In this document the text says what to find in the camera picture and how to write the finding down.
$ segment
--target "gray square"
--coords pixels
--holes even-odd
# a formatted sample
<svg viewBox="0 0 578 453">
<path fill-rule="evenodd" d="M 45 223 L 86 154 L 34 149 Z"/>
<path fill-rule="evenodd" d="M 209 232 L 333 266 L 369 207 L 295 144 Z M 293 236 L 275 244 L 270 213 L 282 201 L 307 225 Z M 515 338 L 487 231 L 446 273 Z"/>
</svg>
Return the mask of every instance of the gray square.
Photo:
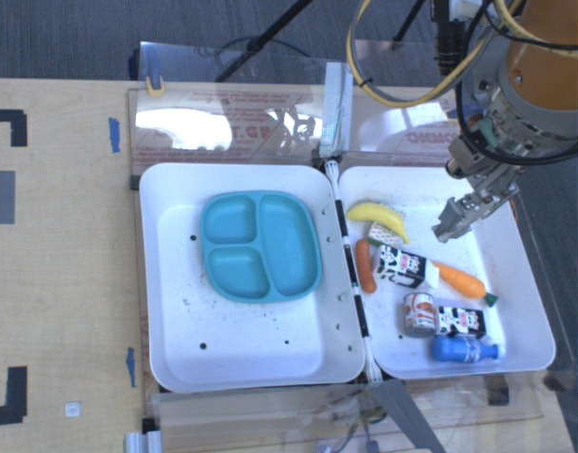
<svg viewBox="0 0 578 453">
<path fill-rule="evenodd" d="M 16 172 L 0 171 L 0 224 L 14 224 Z"/>
</svg>

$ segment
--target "white square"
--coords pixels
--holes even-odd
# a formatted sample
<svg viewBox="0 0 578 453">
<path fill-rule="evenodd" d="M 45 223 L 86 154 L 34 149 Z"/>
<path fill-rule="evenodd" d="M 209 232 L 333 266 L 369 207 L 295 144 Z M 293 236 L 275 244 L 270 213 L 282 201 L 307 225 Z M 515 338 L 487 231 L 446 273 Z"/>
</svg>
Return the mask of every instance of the white square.
<svg viewBox="0 0 578 453">
<path fill-rule="evenodd" d="M 64 405 L 64 412 L 67 418 L 77 418 L 81 415 L 81 403 L 79 401 L 72 401 Z"/>
</svg>

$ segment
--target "wooden table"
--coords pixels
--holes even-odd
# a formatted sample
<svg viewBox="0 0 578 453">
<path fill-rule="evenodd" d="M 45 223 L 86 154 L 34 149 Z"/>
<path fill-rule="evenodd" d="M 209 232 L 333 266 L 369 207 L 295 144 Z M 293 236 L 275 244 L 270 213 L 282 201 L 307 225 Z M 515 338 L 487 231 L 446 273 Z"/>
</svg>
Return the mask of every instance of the wooden table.
<svg viewBox="0 0 578 453">
<path fill-rule="evenodd" d="M 0 426 L 0 451 L 121 451 L 124 435 L 142 427 L 128 134 L 128 91 L 136 87 L 135 82 L 0 79 L 0 109 L 22 109 L 28 122 L 26 147 L 10 146 L 9 123 L 0 123 L 0 171 L 15 173 L 14 224 L 0 225 L 0 406 L 8 369 L 27 370 L 26 416 L 22 423 Z M 111 146 L 110 118 L 119 123 L 119 152 Z M 430 395 L 434 389 L 413 388 L 434 426 L 434 411 L 441 418 Z M 536 396 L 541 414 L 533 419 L 450 428 L 437 423 L 436 434 L 448 451 L 460 453 L 483 446 L 484 451 L 572 451 L 555 395 L 539 388 Z M 77 402 L 80 415 L 71 410 L 67 417 L 65 405 Z M 409 448 L 396 432 L 379 434 L 382 451 Z M 313 445 L 249 451 L 312 451 Z"/>
</svg>

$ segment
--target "blue bottle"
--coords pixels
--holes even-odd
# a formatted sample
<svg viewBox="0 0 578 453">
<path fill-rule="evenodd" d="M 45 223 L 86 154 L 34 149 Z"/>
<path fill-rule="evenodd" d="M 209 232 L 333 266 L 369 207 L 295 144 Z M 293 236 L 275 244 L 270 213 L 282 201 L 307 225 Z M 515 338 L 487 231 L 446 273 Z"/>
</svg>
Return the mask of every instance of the blue bottle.
<svg viewBox="0 0 578 453">
<path fill-rule="evenodd" d="M 484 358 L 497 360 L 502 356 L 502 347 L 485 344 L 475 337 L 438 334 L 432 338 L 432 357 L 436 361 L 478 362 Z"/>
</svg>

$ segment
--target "white and red can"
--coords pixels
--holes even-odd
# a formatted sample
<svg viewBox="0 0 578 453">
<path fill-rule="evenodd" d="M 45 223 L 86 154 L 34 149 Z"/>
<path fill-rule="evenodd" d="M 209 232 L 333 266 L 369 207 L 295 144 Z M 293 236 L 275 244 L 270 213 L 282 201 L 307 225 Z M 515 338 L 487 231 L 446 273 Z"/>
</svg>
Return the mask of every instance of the white and red can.
<svg viewBox="0 0 578 453">
<path fill-rule="evenodd" d="M 404 296 L 404 333 L 411 337 L 434 335 L 434 298 L 430 294 L 417 292 Z"/>
</svg>

